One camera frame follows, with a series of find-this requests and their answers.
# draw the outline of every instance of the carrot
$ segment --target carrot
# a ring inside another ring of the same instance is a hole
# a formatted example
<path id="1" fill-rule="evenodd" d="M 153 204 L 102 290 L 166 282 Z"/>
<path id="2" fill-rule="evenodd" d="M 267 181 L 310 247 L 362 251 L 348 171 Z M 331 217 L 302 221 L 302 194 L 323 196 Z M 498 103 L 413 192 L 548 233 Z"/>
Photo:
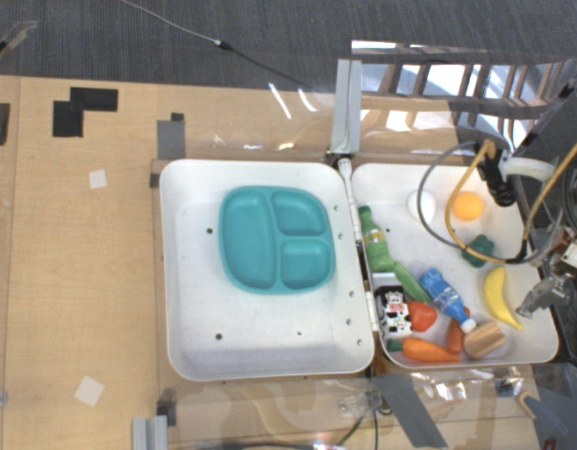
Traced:
<path id="1" fill-rule="evenodd" d="M 459 362 L 459 355 L 453 355 L 439 345 L 421 338 L 407 337 L 402 342 L 389 340 L 388 349 L 391 352 L 402 351 L 402 354 L 407 358 L 420 362 Z"/>
<path id="2" fill-rule="evenodd" d="M 463 307 L 465 315 L 469 317 L 468 307 Z M 450 319 L 447 330 L 447 350 L 450 353 L 458 355 L 463 350 L 463 331 L 455 319 Z"/>

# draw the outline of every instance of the cable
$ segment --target cable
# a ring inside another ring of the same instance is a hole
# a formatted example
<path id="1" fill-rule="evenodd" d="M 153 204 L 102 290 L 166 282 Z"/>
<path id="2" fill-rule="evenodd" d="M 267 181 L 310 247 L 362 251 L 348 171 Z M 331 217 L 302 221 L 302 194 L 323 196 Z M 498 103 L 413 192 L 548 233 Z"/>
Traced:
<path id="1" fill-rule="evenodd" d="M 448 202 L 447 202 L 447 207 L 445 209 L 445 224 L 447 225 L 447 231 L 448 231 L 448 234 L 452 237 L 452 239 L 455 241 L 455 243 L 457 243 L 457 245 L 459 246 L 459 248 L 461 250 L 466 251 L 470 255 L 473 255 L 474 257 L 479 258 L 480 260 L 483 260 L 485 262 L 491 262 L 491 263 L 499 263 L 499 264 L 527 263 L 527 262 L 534 260 L 535 257 L 537 255 L 540 255 L 540 253 L 544 250 L 544 246 L 543 246 L 543 248 L 541 250 L 535 252 L 530 257 L 526 258 L 524 255 L 525 247 L 528 243 L 530 229 L 532 228 L 532 222 L 534 220 L 534 217 L 536 216 L 536 213 L 539 211 L 539 208 L 542 205 L 544 199 L 546 198 L 549 191 L 551 191 L 551 189 L 553 188 L 553 186 L 554 186 L 555 182 L 557 181 L 557 179 L 559 178 L 559 176 L 568 168 L 571 161 L 577 155 L 577 142 L 576 142 L 576 144 L 574 144 L 574 146 L 571 148 L 571 150 L 568 152 L 568 154 L 565 156 L 565 158 L 561 161 L 559 166 L 554 171 L 553 175 L 551 175 L 551 177 L 549 178 L 547 183 L 542 188 L 538 197 L 534 200 L 534 203 L 532 204 L 532 208 L 530 209 L 530 213 L 529 213 L 527 220 L 526 220 L 526 223 L 524 225 L 524 233 L 522 235 L 522 244 L 521 244 L 520 253 L 518 254 L 517 257 L 515 257 L 513 259 L 495 258 L 492 255 L 487 255 L 485 253 L 474 250 L 473 248 L 470 248 L 455 234 L 455 232 L 454 232 L 454 230 L 450 224 L 450 210 L 452 208 L 452 205 L 453 205 L 453 202 L 455 201 L 456 196 L 459 194 L 459 191 L 463 187 L 465 181 L 469 178 L 469 175 L 472 173 L 473 170 L 476 169 L 476 167 L 479 165 L 480 161 L 484 158 L 484 156 L 486 154 L 492 152 L 493 150 L 494 150 L 494 143 L 489 142 L 488 140 L 484 141 L 484 144 L 482 145 L 478 154 L 476 155 L 476 157 L 472 161 L 472 164 L 469 166 L 469 168 L 467 169 L 467 171 L 465 172 L 465 174 L 463 175 L 463 177 L 461 178 L 461 180 L 459 181 L 457 186 L 453 189 L 452 193 L 450 194 L 450 197 L 449 197 Z"/>
<path id="2" fill-rule="evenodd" d="M 358 430 L 358 428 L 361 426 L 362 421 L 363 421 L 363 415 L 361 415 L 361 417 L 355 422 L 353 427 L 350 430 L 348 430 L 348 433 L 336 442 L 336 446 L 343 446 L 346 443 L 346 441 L 350 439 L 353 436 L 353 434 Z"/>
<path id="3" fill-rule="evenodd" d="M 539 211 L 542 202 L 546 198 L 549 191 L 551 191 L 551 188 L 553 188 L 559 176 L 561 176 L 561 174 L 568 168 L 569 164 L 576 157 L 576 155 L 577 155 L 577 142 L 571 147 L 569 153 L 561 161 L 559 166 L 554 171 L 553 175 L 551 175 L 551 178 L 549 178 L 549 180 L 547 180 L 547 183 L 544 184 L 544 187 L 542 187 L 542 190 L 540 191 L 538 197 L 534 200 L 532 208 L 530 208 L 530 213 L 528 214 L 527 221 L 525 222 L 524 234 L 522 237 L 524 240 L 527 240 L 530 236 L 530 230 L 532 229 L 532 222 L 534 221 L 534 217 L 536 216 L 536 213 Z"/>
<path id="4" fill-rule="evenodd" d="M 577 234 L 577 201 L 574 201 L 573 196 L 577 198 L 577 191 L 574 186 L 577 185 L 577 168 L 568 166 L 563 175 L 563 210 L 567 217 L 568 224 Z"/>
<path id="5" fill-rule="evenodd" d="M 312 85 L 309 85 L 308 83 L 304 83 L 304 82 L 302 82 L 302 81 L 300 81 L 300 80 L 298 80 L 298 79 L 296 79 L 296 78 L 294 78 L 294 77 L 291 77 L 290 75 L 288 75 L 288 74 L 286 74 L 286 73 L 283 73 L 283 72 L 281 72 L 281 71 L 279 71 L 279 70 L 276 70 L 276 69 L 273 68 L 273 67 L 269 67 L 269 66 L 267 66 L 267 65 L 265 65 L 265 64 L 262 64 L 261 62 L 255 60 L 254 58 L 249 57 L 248 55 L 244 54 L 243 52 L 241 52 L 241 51 L 239 51 L 239 50 L 236 50 L 232 45 L 230 45 L 230 44 L 229 44 L 228 42 L 226 42 L 226 41 L 220 40 L 220 39 L 218 39 L 218 38 L 208 37 L 207 35 L 201 34 L 201 33 L 199 33 L 199 32 L 195 32 L 194 30 L 190 30 L 189 28 L 186 28 L 186 27 L 184 27 L 184 26 L 178 25 L 177 23 L 172 22 L 171 20 L 166 19 L 166 18 L 163 17 L 162 15 L 159 15 L 158 13 L 155 13 L 154 11 L 149 10 L 148 8 L 144 8 L 144 7 L 141 7 L 141 6 L 138 5 L 138 4 L 135 4 L 135 3 L 133 3 L 133 2 L 130 2 L 130 0 L 117 0 L 117 1 L 119 1 L 119 2 L 121 2 L 121 3 L 123 3 L 123 4 L 126 4 L 126 5 L 129 5 L 129 6 L 132 7 L 132 8 L 136 8 L 137 10 L 140 10 L 140 11 L 142 11 L 143 13 L 146 13 L 146 14 L 150 15 L 151 17 L 156 18 L 157 20 L 159 20 L 159 21 L 161 21 L 161 22 L 163 22 L 163 23 L 166 23 L 166 24 L 172 26 L 173 28 L 175 28 L 175 29 L 177 29 L 177 30 L 179 30 L 179 31 L 181 31 L 181 32 L 184 32 L 184 33 L 187 33 L 187 34 L 189 34 L 189 35 L 192 35 L 193 37 L 201 38 L 202 40 L 210 41 L 210 42 L 213 43 L 216 47 L 219 47 L 219 48 L 221 48 L 222 50 L 226 50 L 226 51 L 228 51 L 228 52 L 233 52 L 233 53 L 235 53 L 236 55 L 240 56 L 241 58 L 244 58 L 244 59 L 247 60 L 248 62 L 251 62 L 252 64 L 254 64 L 254 65 L 257 66 L 257 67 L 260 67 L 260 68 L 263 68 L 264 70 L 267 70 L 267 71 L 270 71 L 270 72 L 272 72 L 272 73 L 275 73 L 276 75 L 279 75 L 279 76 L 283 77 L 284 79 L 289 80 L 289 81 L 291 81 L 291 82 L 293 82 L 293 83 L 296 83 L 296 84 L 298 84 L 298 85 L 301 85 L 301 86 L 304 87 L 304 88 L 307 88 L 307 89 L 309 89 L 309 90 L 313 90 Z"/>
<path id="6" fill-rule="evenodd" d="M 121 3 L 124 3 L 124 4 L 126 4 L 126 5 L 129 5 L 130 7 L 136 8 L 137 10 L 140 10 L 140 11 L 142 11 L 142 12 L 144 12 L 144 13 L 147 13 L 147 14 L 150 15 L 151 17 L 154 17 L 154 18 L 156 18 L 157 20 L 162 21 L 163 23 L 167 23 L 168 25 L 172 26 L 173 28 L 176 28 L 177 30 L 180 30 L 180 31 L 182 31 L 182 32 L 186 32 L 187 34 L 190 34 L 190 35 L 192 35 L 192 36 L 194 36 L 194 37 L 197 37 L 197 38 L 201 38 L 201 39 L 203 39 L 203 40 L 210 41 L 211 43 L 214 43 L 214 44 L 217 45 L 218 47 L 219 47 L 219 46 L 221 45 L 221 43 L 222 43 L 221 40 L 218 40 L 218 39 L 215 39 L 215 38 L 212 38 L 212 37 L 208 37 L 207 35 L 200 34 L 200 33 L 198 33 L 198 32 L 195 32 L 194 30 L 189 30 L 189 28 L 183 27 L 183 26 L 181 26 L 181 25 L 178 25 L 177 23 L 174 23 L 174 22 L 172 22 L 172 21 L 170 21 L 170 20 L 167 20 L 165 17 L 159 15 L 158 13 L 155 13 L 154 11 L 149 10 L 148 8 L 141 7 L 141 6 L 139 6 L 138 4 L 134 4 L 133 2 L 130 2 L 130 0 L 118 0 L 118 1 L 121 2 Z"/>
<path id="7" fill-rule="evenodd" d="M 428 167 L 428 170 L 426 170 L 426 172 L 423 174 L 423 177 L 421 178 L 421 182 L 419 182 L 419 186 L 418 186 L 418 199 L 417 199 L 417 205 L 418 205 L 418 215 L 419 215 L 419 220 L 421 221 L 421 224 L 423 225 L 423 227 L 426 229 L 426 231 L 433 236 L 436 240 L 439 240 L 440 242 L 442 242 L 443 244 L 448 245 L 449 247 L 453 247 L 453 248 L 459 248 L 458 245 L 455 245 L 454 243 L 452 243 L 451 241 L 447 240 L 446 238 L 443 238 L 442 236 L 440 236 L 438 233 L 436 233 L 428 224 L 428 222 L 426 221 L 426 218 L 423 216 L 423 212 L 421 211 L 421 192 L 423 191 L 424 186 L 426 185 L 426 181 L 428 180 L 428 178 L 430 177 L 430 174 L 434 171 L 434 169 L 440 165 L 443 160 L 449 156 L 451 156 L 452 154 L 454 154 L 457 150 L 462 150 L 463 148 L 467 147 L 467 146 L 474 146 L 476 145 L 476 142 L 473 141 L 468 141 L 468 142 L 462 142 L 459 143 L 458 145 L 453 146 L 452 148 L 449 148 L 444 154 L 442 154 L 440 157 L 438 157 L 435 161 L 432 162 L 432 164 L 430 165 L 430 167 Z"/>
<path id="8" fill-rule="evenodd" d="M 244 54 L 243 52 L 236 50 L 235 48 L 233 48 L 231 45 L 227 44 L 227 46 L 229 46 L 230 48 L 223 48 L 224 50 L 229 50 L 231 52 L 234 52 L 236 55 L 241 56 L 242 58 L 244 58 L 245 60 L 251 62 L 252 64 L 256 65 L 257 67 L 263 68 L 267 71 L 270 71 L 272 73 L 275 73 L 276 75 L 280 75 L 281 77 L 283 77 L 286 80 L 290 80 L 291 82 L 294 82 L 298 85 L 301 85 L 304 88 L 307 88 L 308 90 L 313 90 L 312 85 L 309 85 L 308 83 L 302 82 L 301 80 L 298 80 L 294 77 L 291 77 L 290 75 L 287 75 L 286 73 L 283 73 L 279 70 L 276 70 L 275 68 L 269 67 L 265 64 L 262 64 L 261 62 L 258 62 L 257 60 L 255 60 L 254 58 L 249 57 L 248 55 Z"/>
<path id="9" fill-rule="evenodd" d="M 258 443 L 222 443 L 211 450 L 249 450 L 250 448 L 271 447 L 289 448 L 291 450 L 311 450 L 311 445 L 298 445 L 281 442 L 258 442 Z"/>
<path id="10" fill-rule="evenodd" d="M 418 186 L 418 199 L 417 199 L 417 206 L 418 206 L 418 215 L 419 215 L 419 219 L 421 221 L 421 224 L 423 225 L 423 227 L 426 229 L 426 231 L 433 236 L 435 239 L 439 240 L 440 242 L 444 243 L 445 245 L 448 245 L 449 247 L 452 248 L 457 248 L 460 249 L 460 247 L 447 240 L 446 238 L 443 238 L 441 235 L 439 235 L 438 233 L 436 233 L 428 224 L 428 222 L 426 221 L 426 219 L 423 216 L 423 213 L 421 212 L 421 192 L 423 191 L 426 182 L 428 180 L 428 178 L 430 177 L 430 175 L 432 174 L 432 172 L 436 169 L 436 167 L 443 161 L 445 160 L 447 157 L 449 157 L 450 155 L 454 154 L 456 151 L 461 150 L 467 146 L 470 145 L 475 145 L 476 142 L 473 141 L 468 141 L 468 142 L 462 142 L 459 143 L 458 145 L 453 146 L 452 148 L 449 148 L 444 154 L 442 154 L 440 157 L 438 157 L 434 162 L 432 162 L 432 164 L 430 165 L 430 167 L 428 167 L 428 170 L 424 173 L 423 177 L 421 178 L 421 181 L 419 183 Z M 563 211 L 559 212 L 559 215 L 557 216 L 555 225 L 553 226 L 553 230 L 551 232 L 551 235 L 549 237 L 549 239 L 542 245 L 541 248 L 537 249 L 532 255 L 524 258 L 523 260 L 516 260 L 516 259 L 510 259 L 507 261 L 508 264 L 511 265 L 515 265 L 515 264 L 523 264 L 523 263 L 531 263 L 533 262 L 536 258 L 539 258 L 540 255 L 542 255 L 544 253 L 545 250 L 547 250 L 551 244 L 553 243 L 553 239 L 554 239 L 554 231 L 556 230 L 556 228 L 559 226 L 559 224 L 562 221 L 562 217 L 563 217 Z M 481 252 L 477 252 L 477 254 L 484 256 L 483 253 Z"/>
<path id="11" fill-rule="evenodd" d="M 486 155 L 488 155 L 490 158 L 494 158 L 495 153 L 496 153 L 496 146 L 494 146 L 494 142 L 491 140 L 485 140 L 482 146 L 480 147 L 478 153 L 474 157 L 471 165 L 467 168 L 467 170 L 465 171 L 465 173 L 463 174 L 463 176 L 461 177 L 461 179 L 459 180 L 453 191 L 450 193 L 450 196 L 448 197 L 447 206 L 445 207 L 445 225 L 447 225 L 448 234 L 455 241 L 455 243 L 461 250 L 466 251 L 470 255 L 473 255 L 474 257 L 479 258 L 485 262 L 506 264 L 508 262 L 506 259 L 496 258 L 493 257 L 492 255 L 487 255 L 486 253 L 482 253 L 477 250 L 474 250 L 473 248 L 470 248 L 466 243 L 463 242 L 461 238 L 459 238 L 459 235 L 455 233 L 450 223 L 450 211 L 453 207 L 453 203 L 455 202 L 455 198 L 457 197 L 457 195 L 459 195 L 459 192 L 461 191 L 463 185 L 465 185 L 465 182 L 472 174 L 472 172 L 476 169 L 476 167 L 479 165 L 479 163 L 482 161 L 482 159 Z"/>
<path id="12" fill-rule="evenodd" d="M 380 441 L 380 428 L 378 427 L 378 416 L 375 414 L 375 410 L 372 410 L 372 413 L 373 413 L 373 427 L 375 428 L 373 450 L 378 450 L 378 443 Z"/>

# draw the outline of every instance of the plastic bottle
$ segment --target plastic bottle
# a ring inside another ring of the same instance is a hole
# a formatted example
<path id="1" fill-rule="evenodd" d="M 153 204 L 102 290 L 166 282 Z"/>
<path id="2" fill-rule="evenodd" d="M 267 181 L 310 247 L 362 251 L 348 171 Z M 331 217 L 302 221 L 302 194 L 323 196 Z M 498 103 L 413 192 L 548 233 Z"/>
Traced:
<path id="1" fill-rule="evenodd" d="M 433 299 L 434 305 L 455 319 L 465 334 L 476 328 L 478 324 L 465 314 L 461 296 L 442 278 L 438 270 L 431 268 L 426 271 L 419 277 L 419 284 Z"/>
<path id="2" fill-rule="evenodd" d="M 359 207 L 361 231 L 367 263 L 372 272 L 391 272 L 394 262 L 388 253 L 388 245 L 382 228 L 372 220 L 372 210 L 369 206 Z"/>

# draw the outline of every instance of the orange ball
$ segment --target orange ball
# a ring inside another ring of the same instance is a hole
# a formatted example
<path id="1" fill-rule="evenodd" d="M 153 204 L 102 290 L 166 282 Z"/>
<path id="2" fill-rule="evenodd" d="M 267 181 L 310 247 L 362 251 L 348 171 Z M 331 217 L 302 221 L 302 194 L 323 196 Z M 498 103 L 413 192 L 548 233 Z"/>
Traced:
<path id="1" fill-rule="evenodd" d="M 473 191 L 462 191 L 453 202 L 453 213 L 461 220 L 475 220 L 483 211 L 484 201 Z"/>

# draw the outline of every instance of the tape marker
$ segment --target tape marker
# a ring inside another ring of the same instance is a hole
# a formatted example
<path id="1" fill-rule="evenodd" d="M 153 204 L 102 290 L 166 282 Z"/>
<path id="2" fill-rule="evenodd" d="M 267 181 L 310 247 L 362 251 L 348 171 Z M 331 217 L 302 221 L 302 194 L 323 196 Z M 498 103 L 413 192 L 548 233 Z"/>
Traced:
<path id="1" fill-rule="evenodd" d="M 90 188 L 105 188 L 107 186 L 107 175 L 104 170 L 94 170 L 90 172 Z"/>
<path id="2" fill-rule="evenodd" d="M 104 385 L 102 383 L 98 383 L 86 375 L 76 390 L 75 397 L 86 405 L 94 407 L 99 402 L 103 390 Z"/>

